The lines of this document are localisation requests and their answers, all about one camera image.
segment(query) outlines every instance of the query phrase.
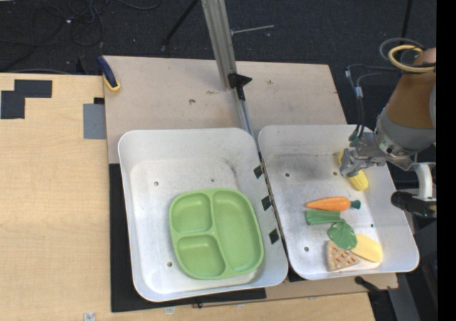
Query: yellow cable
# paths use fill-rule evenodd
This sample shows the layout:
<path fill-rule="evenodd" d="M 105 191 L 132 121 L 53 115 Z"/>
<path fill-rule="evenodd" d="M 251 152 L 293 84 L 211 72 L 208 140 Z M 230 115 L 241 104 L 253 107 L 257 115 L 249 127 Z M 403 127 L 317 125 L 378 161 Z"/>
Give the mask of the yellow cable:
<path fill-rule="evenodd" d="M 412 49 L 412 50 L 418 51 L 420 53 L 423 51 L 421 48 L 418 48 L 417 46 L 414 46 L 414 45 L 396 46 L 395 48 L 393 48 L 390 51 L 388 51 L 388 58 L 389 58 L 390 62 L 394 66 L 396 66 L 397 68 L 399 68 L 401 70 L 404 70 L 405 72 L 412 72 L 412 73 L 426 73 L 426 72 L 431 72 L 431 71 L 433 71 L 435 69 L 434 66 L 432 66 L 432 67 L 412 67 L 412 66 L 409 66 L 409 65 L 405 65 L 405 64 L 399 63 L 394 58 L 393 54 L 396 51 L 402 51 L 402 50 L 405 50 L 405 49 Z"/>

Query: yellow cheese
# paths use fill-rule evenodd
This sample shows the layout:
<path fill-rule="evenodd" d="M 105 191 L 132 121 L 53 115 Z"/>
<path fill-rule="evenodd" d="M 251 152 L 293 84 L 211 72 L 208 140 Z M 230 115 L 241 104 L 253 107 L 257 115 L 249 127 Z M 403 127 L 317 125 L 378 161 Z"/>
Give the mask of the yellow cheese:
<path fill-rule="evenodd" d="M 353 254 L 368 261 L 381 263 L 383 260 L 382 245 L 362 233 L 356 235 L 356 240 L 358 241 L 356 246 L 350 249 Z"/>
<path fill-rule="evenodd" d="M 340 152 L 339 155 L 337 156 L 337 160 L 339 165 L 342 164 L 341 158 L 342 158 L 343 152 Z M 364 191 L 369 187 L 369 181 L 364 174 L 363 170 L 360 170 L 357 175 L 353 177 L 347 177 L 349 182 L 357 189 L 358 191 Z"/>

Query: toy vegetable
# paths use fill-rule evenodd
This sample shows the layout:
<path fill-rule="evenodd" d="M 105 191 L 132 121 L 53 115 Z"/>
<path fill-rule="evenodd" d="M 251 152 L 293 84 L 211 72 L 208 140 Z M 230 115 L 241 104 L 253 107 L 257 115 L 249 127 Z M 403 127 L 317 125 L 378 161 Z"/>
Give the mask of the toy vegetable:
<path fill-rule="evenodd" d="M 308 202 L 306 203 L 306 206 L 310 209 L 323 211 L 345 211 L 351 207 L 359 209 L 361 207 L 361 202 L 359 200 L 350 201 L 345 196 L 332 196 Z"/>

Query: white tray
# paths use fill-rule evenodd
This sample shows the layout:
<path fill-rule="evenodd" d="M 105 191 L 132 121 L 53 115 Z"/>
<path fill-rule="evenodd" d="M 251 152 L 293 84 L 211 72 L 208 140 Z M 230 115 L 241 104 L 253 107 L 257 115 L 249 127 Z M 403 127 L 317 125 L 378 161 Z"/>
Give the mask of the white tray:
<path fill-rule="evenodd" d="M 264 210 L 269 195 L 254 139 L 237 128 L 134 130 L 118 151 L 136 290 L 146 300 L 180 298 L 263 288 L 281 283 L 288 261 L 274 211 Z M 197 189 L 231 188 L 252 202 L 264 245 L 262 264 L 250 273 L 221 280 L 197 280 L 180 267 L 172 247 L 168 211 L 173 199 Z"/>
<path fill-rule="evenodd" d="M 259 147 L 269 178 L 277 217 L 291 267 L 302 278 L 315 280 L 369 273 L 412 271 L 419 253 L 403 210 L 390 202 L 395 191 L 387 166 L 364 172 L 369 188 L 356 191 L 338 170 L 336 155 L 348 147 L 353 125 L 278 125 L 259 133 Z M 330 224 L 308 225 L 307 201 L 326 196 L 359 199 L 361 208 L 341 213 L 355 233 L 377 240 L 383 261 L 329 272 L 325 245 Z"/>

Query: blue and yellow clamp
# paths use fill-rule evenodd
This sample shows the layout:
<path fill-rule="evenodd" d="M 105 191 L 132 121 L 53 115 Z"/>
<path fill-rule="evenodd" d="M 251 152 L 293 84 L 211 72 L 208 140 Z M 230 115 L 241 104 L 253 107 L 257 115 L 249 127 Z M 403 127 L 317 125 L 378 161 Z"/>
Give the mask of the blue and yellow clamp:
<path fill-rule="evenodd" d="M 98 56 L 97 62 L 100 66 L 106 86 L 113 92 L 118 91 L 120 89 L 120 83 L 115 79 L 113 70 L 109 66 L 106 59 L 102 56 Z"/>

